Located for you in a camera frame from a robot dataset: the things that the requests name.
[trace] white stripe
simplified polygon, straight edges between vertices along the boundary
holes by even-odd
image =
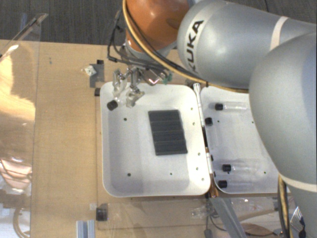
[[[286,20],[288,20],[288,17],[282,16],[277,21],[277,23],[274,27],[273,33],[272,33],[271,46],[270,46],[269,50],[272,50],[279,45],[281,30],[282,30],[282,27],[283,27]]]
[[[298,180],[293,180],[291,178],[287,178],[281,174],[279,174],[283,181],[285,183],[287,183],[288,185],[291,185],[295,188],[299,188],[299,189],[302,189],[302,190],[306,190],[306,191],[309,191],[309,192],[315,192],[317,193],[317,184],[311,184],[311,183],[305,183],[305,182],[302,182],[302,181],[298,181]]]

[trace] floor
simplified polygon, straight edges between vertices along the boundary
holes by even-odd
[[[228,0],[316,23],[316,0]],[[0,0],[0,39],[11,39],[36,13],[48,13],[42,41],[107,44],[107,29],[121,0]]]

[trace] white band on robot arm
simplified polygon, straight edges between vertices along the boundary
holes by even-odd
[[[274,30],[273,30],[272,39],[271,39],[271,46],[270,46],[269,50],[272,50],[279,45],[281,30],[282,30],[282,27],[283,27],[286,20],[288,20],[288,17],[282,16],[277,21],[277,23],[274,27]]]
[[[306,183],[306,182],[302,182],[302,181],[298,181],[298,180],[293,180],[293,179],[287,178],[281,174],[279,174],[279,175],[282,177],[283,181],[285,183],[287,183],[288,185],[291,185],[295,188],[302,189],[305,191],[317,193],[317,184],[311,184],[311,183]]]

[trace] gray carpet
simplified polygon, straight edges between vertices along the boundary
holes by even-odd
[[[316,0],[228,1],[316,23]],[[105,44],[120,4],[121,0],[0,0],[0,39],[11,39],[32,16],[46,12],[42,41]]]

